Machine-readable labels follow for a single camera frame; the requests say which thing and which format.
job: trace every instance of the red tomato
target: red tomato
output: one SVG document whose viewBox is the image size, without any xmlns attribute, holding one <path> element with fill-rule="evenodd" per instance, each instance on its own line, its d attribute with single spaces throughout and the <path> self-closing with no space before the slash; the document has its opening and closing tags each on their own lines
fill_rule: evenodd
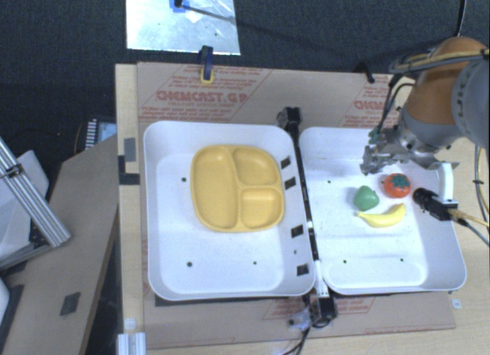
<svg viewBox="0 0 490 355">
<path fill-rule="evenodd" d="M 410 180 L 405 174 L 390 174 L 384 180 L 384 190 L 390 197 L 405 197 L 410 193 Z"/>
</svg>

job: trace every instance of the metal plate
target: metal plate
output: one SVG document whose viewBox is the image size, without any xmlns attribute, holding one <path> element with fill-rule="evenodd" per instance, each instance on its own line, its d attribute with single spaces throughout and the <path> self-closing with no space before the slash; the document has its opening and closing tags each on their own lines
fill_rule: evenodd
<svg viewBox="0 0 490 355">
<path fill-rule="evenodd" d="M 127 47 L 240 55 L 233 0 L 126 0 Z"/>
</svg>

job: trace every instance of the black clip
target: black clip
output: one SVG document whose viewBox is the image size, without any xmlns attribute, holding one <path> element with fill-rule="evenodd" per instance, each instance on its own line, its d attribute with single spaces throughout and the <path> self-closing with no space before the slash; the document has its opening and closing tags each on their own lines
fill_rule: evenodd
<svg viewBox="0 0 490 355">
<path fill-rule="evenodd" d="M 373 84 L 376 80 L 374 80 L 373 74 L 369 70 L 369 67 L 366 63 L 363 63 L 362 61 L 354 68 L 352 71 L 353 73 L 365 73 L 367 81 L 370 84 Z"/>
<path fill-rule="evenodd" d="M 213 73 L 213 47 L 203 46 L 199 51 L 198 63 L 201 68 L 201 83 L 212 84 L 214 81 Z"/>
<path fill-rule="evenodd" d="M 24 171 L 24 168 L 22 167 L 22 165 L 20 163 L 16 163 L 11 168 L 8 168 L 7 170 L 5 170 L 5 173 L 3 175 L 0 175 L 0 180 L 2 178 L 6 178 L 6 177 L 13 178 L 16 175 L 19 175 L 20 173 L 22 173 L 23 171 Z"/>
</svg>

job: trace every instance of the black connector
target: black connector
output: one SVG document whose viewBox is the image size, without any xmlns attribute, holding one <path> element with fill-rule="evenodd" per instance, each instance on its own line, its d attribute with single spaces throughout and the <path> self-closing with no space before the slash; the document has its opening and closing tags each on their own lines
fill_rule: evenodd
<svg viewBox="0 0 490 355">
<path fill-rule="evenodd" d="M 330 298 L 320 298 L 318 300 L 320 304 L 320 315 L 323 321 L 331 321 L 337 317 L 337 305 L 335 304 L 335 299 Z"/>
<path fill-rule="evenodd" d="M 301 111 L 299 107 L 285 107 L 276 117 L 276 125 L 289 132 L 297 129 L 301 123 Z"/>
<path fill-rule="evenodd" d="M 413 192 L 413 201 L 438 220 L 451 220 L 449 209 L 457 209 L 457 203 L 443 204 L 436 200 L 437 194 L 422 187 Z"/>
</svg>

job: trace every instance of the gray carpet wall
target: gray carpet wall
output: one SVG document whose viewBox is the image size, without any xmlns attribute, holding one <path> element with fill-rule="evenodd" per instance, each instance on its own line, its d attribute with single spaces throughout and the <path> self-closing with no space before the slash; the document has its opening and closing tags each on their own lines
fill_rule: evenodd
<svg viewBox="0 0 490 355">
<path fill-rule="evenodd" d="M 69 158 L 78 126 L 114 115 L 114 65 L 193 63 L 126 49 L 126 0 L 0 0 L 0 136 L 45 170 Z M 234 0 L 242 55 L 216 64 L 385 73 L 401 54 L 453 35 L 459 0 Z M 488 46 L 489 0 L 468 0 L 462 34 Z M 61 132 L 59 138 L 26 128 Z"/>
</svg>

